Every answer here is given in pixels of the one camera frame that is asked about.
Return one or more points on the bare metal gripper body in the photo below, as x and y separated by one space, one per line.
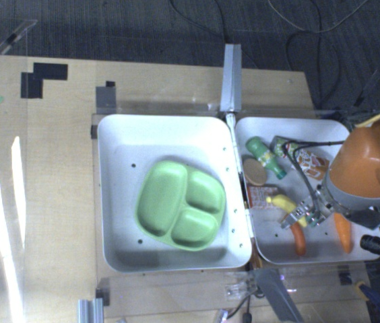
321 205

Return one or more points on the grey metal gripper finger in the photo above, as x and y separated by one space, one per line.
302 207
289 221

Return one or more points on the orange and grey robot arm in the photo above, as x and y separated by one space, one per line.
362 167

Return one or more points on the yellow banana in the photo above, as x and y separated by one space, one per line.
282 202

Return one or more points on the orange sausage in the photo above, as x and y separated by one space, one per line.
299 241

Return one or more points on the orange carrot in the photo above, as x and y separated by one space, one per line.
343 232

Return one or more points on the red and white carton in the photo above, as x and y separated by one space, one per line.
259 197

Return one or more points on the white plastic tray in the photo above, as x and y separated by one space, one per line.
318 251
126 197

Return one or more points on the orange and white carton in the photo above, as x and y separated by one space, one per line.
313 165

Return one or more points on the tan round biscuit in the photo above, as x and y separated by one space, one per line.
254 172

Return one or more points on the green plastic bottle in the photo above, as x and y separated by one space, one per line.
263 154

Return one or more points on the green and white packet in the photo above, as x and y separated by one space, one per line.
279 145

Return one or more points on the green divided plate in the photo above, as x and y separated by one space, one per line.
176 204

